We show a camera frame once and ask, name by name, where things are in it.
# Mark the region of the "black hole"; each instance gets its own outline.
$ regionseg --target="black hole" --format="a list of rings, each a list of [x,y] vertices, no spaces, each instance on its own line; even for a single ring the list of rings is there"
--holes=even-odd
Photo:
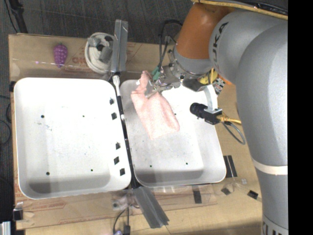
[[[116,115],[116,113],[114,112],[114,113],[112,113],[111,114],[111,116],[112,116],[112,120],[114,120],[114,119],[116,119],[117,118],[117,115]]]
[[[117,164],[119,162],[119,157],[116,157],[115,159],[114,159],[114,164]]]
[[[125,169],[124,169],[124,168],[120,169],[120,170],[119,170],[119,175],[122,176],[122,175],[124,175],[124,174],[125,174]]]

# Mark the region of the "white stripe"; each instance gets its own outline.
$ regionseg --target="white stripe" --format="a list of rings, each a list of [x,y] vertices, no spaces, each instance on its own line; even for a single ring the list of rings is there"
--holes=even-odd
[[[271,166],[271,165],[265,165],[261,164],[254,159],[252,159],[252,162],[258,170],[261,172],[272,174],[272,175],[288,175],[288,165],[285,166]]]

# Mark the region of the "cloth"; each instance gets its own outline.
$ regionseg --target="cloth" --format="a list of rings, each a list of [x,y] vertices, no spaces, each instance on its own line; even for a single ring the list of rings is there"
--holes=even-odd
[[[151,140],[179,131],[179,123],[169,102],[159,92],[146,98],[150,74],[143,71],[140,85],[131,93],[138,117]]]

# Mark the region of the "coiled white cord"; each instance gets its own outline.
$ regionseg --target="coiled white cord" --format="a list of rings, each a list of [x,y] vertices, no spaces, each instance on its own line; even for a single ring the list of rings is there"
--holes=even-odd
[[[114,39],[112,35],[102,33],[102,32],[93,33],[90,37],[95,37],[95,38],[100,39],[101,40],[100,44],[102,44],[105,47],[108,47],[109,42],[104,39],[106,36],[109,36],[112,39]],[[87,41],[86,46],[85,46],[85,59],[86,59],[88,67],[98,74],[107,75],[108,73],[110,73],[110,70],[111,70],[111,61],[107,64],[101,62],[99,60],[100,54],[101,52],[98,51],[96,47],[89,46],[89,43]]]

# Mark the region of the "cardboard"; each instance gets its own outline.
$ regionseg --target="cardboard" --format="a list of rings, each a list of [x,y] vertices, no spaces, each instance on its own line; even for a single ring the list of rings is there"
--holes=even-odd
[[[69,59],[62,69],[53,64],[51,53],[51,48],[59,42],[66,44],[69,49]],[[79,38],[9,35],[10,80],[18,81],[23,77],[97,79],[98,74],[90,72],[84,63],[82,55],[85,43],[86,39]],[[127,72],[122,73],[121,81],[138,79],[142,70],[152,71],[157,64],[158,45],[128,43]],[[120,211],[113,209],[112,202],[121,199],[126,191],[44,200],[28,199],[21,193],[18,186],[13,94],[11,103],[15,203],[20,203],[23,208],[23,220],[17,221],[17,229],[26,229],[26,234],[29,235],[111,234],[115,217]],[[219,106],[228,116],[239,118],[234,85],[224,87],[219,96]],[[199,234],[212,231],[216,235],[252,234],[249,233],[251,231],[260,233],[261,193],[248,146],[237,143],[222,125],[216,125],[216,130],[223,155],[232,156],[238,177],[226,178],[218,184],[198,186],[201,204],[195,203],[192,186],[156,188],[156,199],[168,215],[169,225],[160,229],[149,229],[141,210],[132,208],[132,234],[194,234],[199,231],[204,231]],[[223,188],[228,189],[229,195],[222,192]],[[247,196],[249,190],[257,192],[259,199]],[[125,220],[122,217],[117,225]]]

